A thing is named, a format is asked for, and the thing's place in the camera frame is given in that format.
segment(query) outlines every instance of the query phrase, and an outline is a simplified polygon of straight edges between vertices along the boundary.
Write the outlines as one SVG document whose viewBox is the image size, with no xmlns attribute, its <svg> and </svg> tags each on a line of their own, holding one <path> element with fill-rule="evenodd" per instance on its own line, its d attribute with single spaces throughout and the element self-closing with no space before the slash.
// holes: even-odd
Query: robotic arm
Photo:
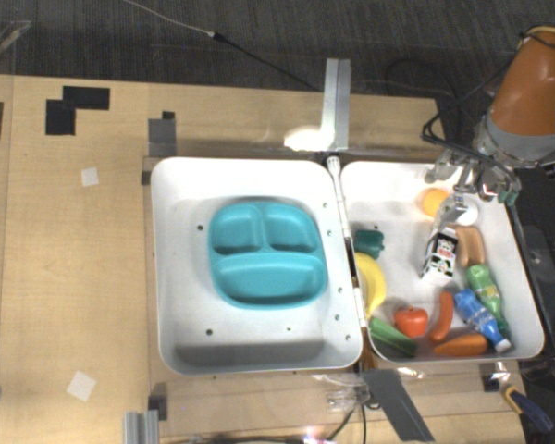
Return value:
<svg viewBox="0 0 555 444">
<path fill-rule="evenodd" d="M 523 36 L 495 100 L 475 127 L 473 150 L 434 135 L 438 117 L 425 125 L 422 138 L 446 149 L 425 181 L 448 179 L 457 169 L 462 174 L 454 195 L 440 206 L 435 230 L 463 214 L 466 193 L 512 205 L 522 188 L 515 168 L 555 172 L 555 28 L 534 27 Z"/>
</svg>

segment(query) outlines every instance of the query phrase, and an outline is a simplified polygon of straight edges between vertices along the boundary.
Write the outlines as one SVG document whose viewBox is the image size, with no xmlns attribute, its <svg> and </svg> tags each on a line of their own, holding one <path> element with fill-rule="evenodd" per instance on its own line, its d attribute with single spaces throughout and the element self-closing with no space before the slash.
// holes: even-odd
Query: blue soda bottle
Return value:
<svg viewBox="0 0 555 444">
<path fill-rule="evenodd" d="M 512 345 L 500 334 L 500 328 L 493 314 L 477 300 L 471 290 L 462 290 L 454 295 L 454 305 L 467 324 L 491 340 L 498 353 L 507 351 Z"/>
</svg>

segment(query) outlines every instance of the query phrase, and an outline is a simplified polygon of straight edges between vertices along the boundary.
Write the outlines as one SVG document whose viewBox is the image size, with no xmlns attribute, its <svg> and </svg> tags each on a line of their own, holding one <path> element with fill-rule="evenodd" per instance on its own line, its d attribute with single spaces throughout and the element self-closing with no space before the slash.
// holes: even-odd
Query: banana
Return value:
<svg viewBox="0 0 555 444">
<path fill-rule="evenodd" d="M 364 292 L 366 316 L 370 317 L 374 310 L 385 301 L 387 283 L 380 266 L 370 255 L 356 252 L 355 264 L 358 267 L 358 280 Z"/>
</svg>

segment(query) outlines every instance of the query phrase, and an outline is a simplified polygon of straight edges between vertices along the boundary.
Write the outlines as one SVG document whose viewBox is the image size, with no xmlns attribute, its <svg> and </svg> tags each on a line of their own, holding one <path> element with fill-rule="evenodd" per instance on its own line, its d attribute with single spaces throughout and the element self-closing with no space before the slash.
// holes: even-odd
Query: wooden table surface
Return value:
<svg viewBox="0 0 555 444">
<path fill-rule="evenodd" d="M 76 136 L 46 136 L 45 101 L 61 99 L 64 85 L 110 88 L 110 109 L 78 110 Z M 341 414 L 313 412 L 324 396 L 310 379 L 299 377 L 307 389 L 271 395 L 275 378 L 191 379 L 160 369 L 149 353 L 151 246 L 141 185 L 147 120 L 163 110 L 176 113 L 182 140 L 279 146 L 287 130 L 320 124 L 322 94 L 0 76 L 0 102 L 0 444 L 121 442 L 124 412 L 145 411 L 161 384 L 189 411 L 161 425 L 163 442 L 217 430 L 223 415 L 233 421 L 227 430 L 254 415 L 263 423 L 255 434 L 288 434 L 301 420 L 316 419 L 316 431 L 334 427 Z M 436 150 L 418 134 L 434 111 L 426 99 L 353 96 L 351 142 L 377 140 L 384 150 L 433 159 Z M 99 183 L 83 187 L 90 167 Z M 498 393 L 483 392 L 477 370 L 433 367 L 431 380 L 410 381 L 408 390 L 438 442 L 523 442 L 519 418 Z M 87 401 L 67 393 L 77 371 L 96 380 Z M 517 373 L 510 381 L 522 388 Z M 235 418 L 242 383 L 247 406 L 255 397 L 263 406 Z M 381 411 L 368 419 L 368 442 L 397 442 Z M 338 442 L 361 435 L 355 415 Z"/>
</svg>

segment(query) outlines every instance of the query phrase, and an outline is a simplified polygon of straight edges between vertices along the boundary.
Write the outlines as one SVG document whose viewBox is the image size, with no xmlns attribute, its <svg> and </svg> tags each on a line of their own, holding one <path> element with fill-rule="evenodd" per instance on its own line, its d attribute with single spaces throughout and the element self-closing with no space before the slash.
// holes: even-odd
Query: blue divided plate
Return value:
<svg viewBox="0 0 555 444">
<path fill-rule="evenodd" d="M 208 253 L 217 292 L 244 308 L 300 306 L 327 285 L 327 264 L 313 219 L 285 203 L 235 203 L 210 224 Z"/>
</svg>

